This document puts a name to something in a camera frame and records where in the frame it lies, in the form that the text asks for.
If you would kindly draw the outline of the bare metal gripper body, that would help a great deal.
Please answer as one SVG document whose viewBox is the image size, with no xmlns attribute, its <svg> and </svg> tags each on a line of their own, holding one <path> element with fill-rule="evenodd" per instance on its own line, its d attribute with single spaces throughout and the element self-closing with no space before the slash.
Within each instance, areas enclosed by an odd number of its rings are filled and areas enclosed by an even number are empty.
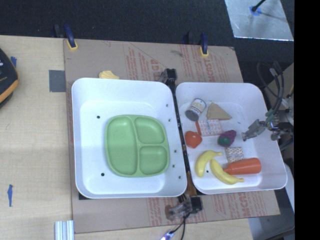
<svg viewBox="0 0 320 240">
<path fill-rule="evenodd" d="M 287 133 L 294 129 L 294 111 L 290 108 L 278 110 L 272 115 L 271 131 Z"/>
</svg>

